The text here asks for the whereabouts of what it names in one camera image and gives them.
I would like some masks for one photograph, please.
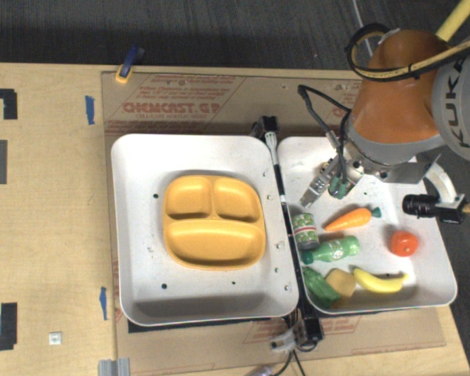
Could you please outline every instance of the orange carrot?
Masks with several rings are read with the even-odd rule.
[[[372,211],[367,208],[357,208],[349,211],[343,216],[340,216],[333,222],[330,222],[324,227],[324,229],[326,231],[339,231],[350,227],[363,226],[364,224],[369,223],[372,216],[381,217],[379,208],[375,208]]]

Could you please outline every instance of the green pepper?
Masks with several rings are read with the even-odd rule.
[[[330,308],[334,302],[341,298],[341,295],[327,283],[319,272],[309,267],[304,267],[302,273],[306,288],[308,288],[309,293],[312,294],[316,299],[316,303],[322,308]]]

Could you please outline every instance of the white cable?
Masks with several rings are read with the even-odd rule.
[[[359,21],[359,27],[363,27],[363,21],[362,21],[362,17],[360,16],[360,11],[359,11],[359,6],[357,5],[357,0],[352,0],[352,3],[353,3],[353,8],[355,10],[355,14],[357,15],[357,20]],[[369,56],[372,57],[373,51],[371,49],[371,45],[369,44],[369,41],[367,39],[365,42],[366,42],[367,50],[369,51]]]
[[[273,131],[268,131],[265,134],[265,141],[269,152],[272,154],[273,165],[278,165],[279,157],[277,155],[277,134]]]

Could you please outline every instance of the yellow divided plate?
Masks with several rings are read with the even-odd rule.
[[[247,183],[216,175],[172,181],[163,206],[165,247],[184,266],[242,269],[265,253],[266,232],[258,194]]]

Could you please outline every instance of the toy tomato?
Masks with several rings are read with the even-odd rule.
[[[390,251],[397,256],[411,256],[419,246],[418,238],[408,231],[396,231],[390,238]]]

